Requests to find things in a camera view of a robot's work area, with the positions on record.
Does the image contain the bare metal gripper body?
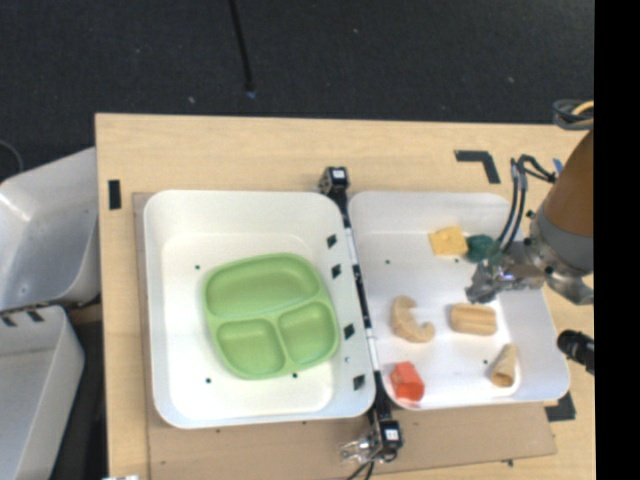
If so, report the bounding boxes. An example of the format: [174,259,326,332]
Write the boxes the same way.
[493,240,595,307]

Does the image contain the green broccoli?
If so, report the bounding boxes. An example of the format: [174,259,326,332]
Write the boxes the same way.
[465,233,504,266]

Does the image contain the beige ridged bread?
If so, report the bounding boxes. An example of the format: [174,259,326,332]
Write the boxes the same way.
[448,303,498,337]

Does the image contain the beige croissant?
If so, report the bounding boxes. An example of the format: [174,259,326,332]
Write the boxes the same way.
[389,294,437,344]

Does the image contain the beige cone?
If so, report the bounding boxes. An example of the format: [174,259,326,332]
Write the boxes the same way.
[489,343,519,389]

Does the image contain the white plastic tray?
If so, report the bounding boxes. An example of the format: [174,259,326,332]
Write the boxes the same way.
[143,189,377,430]
[348,190,572,412]

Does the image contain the orange carton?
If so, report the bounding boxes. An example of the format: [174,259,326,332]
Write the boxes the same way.
[389,360,426,402]

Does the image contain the thin black and white rod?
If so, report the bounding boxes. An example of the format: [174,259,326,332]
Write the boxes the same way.
[331,187,396,425]

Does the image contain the green divided plate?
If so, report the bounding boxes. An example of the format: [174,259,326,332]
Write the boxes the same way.
[201,252,342,382]

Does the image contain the black cylinder on white bracket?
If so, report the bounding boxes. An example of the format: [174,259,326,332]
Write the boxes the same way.
[556,329,595,375]

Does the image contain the black block with thin wires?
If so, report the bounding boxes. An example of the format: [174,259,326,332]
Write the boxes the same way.
[368,416,404,463]
[316,165,352,195]

